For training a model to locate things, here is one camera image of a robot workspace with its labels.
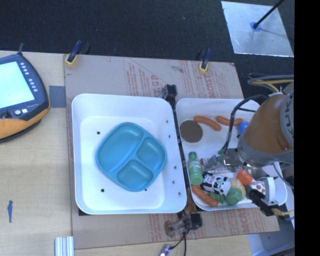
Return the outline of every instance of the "yellow cable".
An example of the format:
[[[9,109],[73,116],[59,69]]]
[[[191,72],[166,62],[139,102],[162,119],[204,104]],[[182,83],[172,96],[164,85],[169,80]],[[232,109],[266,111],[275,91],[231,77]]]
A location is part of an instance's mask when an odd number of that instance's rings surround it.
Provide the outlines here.
[[[290,83],[293,82],[294,79],[279,79],[279,80],[256,80],[252,81],[253,84],[264,84],[265,82],[272,82],[272,84],[282,84],[282,83]]]
[[[254,81],[252,82],[252,84],[255,84],[255,85],[266,85],[268,86],[272,91],[274,92],[279,92],[278,88],[275,87],[272,83],[266,83],[264,81]]]
[[[272,208],[271,211],[275,216],[285,216],[285,215],[293,214],[295,212],[295,210],[281,211],[278,208]]]

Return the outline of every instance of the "toy bottle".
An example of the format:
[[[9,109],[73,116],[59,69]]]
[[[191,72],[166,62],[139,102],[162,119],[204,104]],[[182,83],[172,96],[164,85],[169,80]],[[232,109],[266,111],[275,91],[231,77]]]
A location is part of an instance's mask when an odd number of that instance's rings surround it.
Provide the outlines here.
[[[202,167],[200,162],[197,160],[197,153],[192,151],[189,153],[188,161],[188,174],[190,179],[190,184],[198,186],[203,181]]]

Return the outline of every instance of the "metal plate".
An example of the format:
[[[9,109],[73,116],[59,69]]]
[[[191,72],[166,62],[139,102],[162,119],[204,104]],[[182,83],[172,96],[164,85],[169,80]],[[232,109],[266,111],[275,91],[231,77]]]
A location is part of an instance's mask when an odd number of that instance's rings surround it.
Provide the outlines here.
[[[236,54],[294,56],[278,8],[254,29],[253,24],[273,6],[228,1],[221,3]]]

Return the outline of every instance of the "clamp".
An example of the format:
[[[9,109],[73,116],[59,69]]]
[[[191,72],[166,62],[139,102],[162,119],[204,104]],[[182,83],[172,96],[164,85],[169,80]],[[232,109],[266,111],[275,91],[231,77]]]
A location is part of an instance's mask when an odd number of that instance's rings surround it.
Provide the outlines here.
[[[78,40],[78,42],[76,42],[76,44],[74,45],[71,53],[69,53],[65,58],[66,64],[73,65],[77,60],[77,54],[82,54],[82,53],[86,54],[89,51],[89,47],[90,47],[89,43],[86,43],[82,51],[80,51],[81,46],[82,46],[82,41]]]
[[[202,58],[202,61],[200,62],[200,66],[199,66],[199,71],[200,71],[200,72],[203,72],[203,73],[204,73],[204,72],[207,72],[208,66],[209,66],[208,61],[209,61],[209,58],[210,58],[210,56],[211,56],[211,53],[212,53],[211,49],[208,48],[208,49],[206,50],[203,58]]]

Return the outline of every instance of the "blue plate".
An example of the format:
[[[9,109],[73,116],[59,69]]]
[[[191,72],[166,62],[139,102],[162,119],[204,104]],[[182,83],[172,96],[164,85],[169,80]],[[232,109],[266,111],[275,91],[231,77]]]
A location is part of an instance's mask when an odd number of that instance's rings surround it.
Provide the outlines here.
[[[141,126],[123,122],[99,145],[95,160],[99,168],[126,190],[145,190],[167,161],[164,146]]]

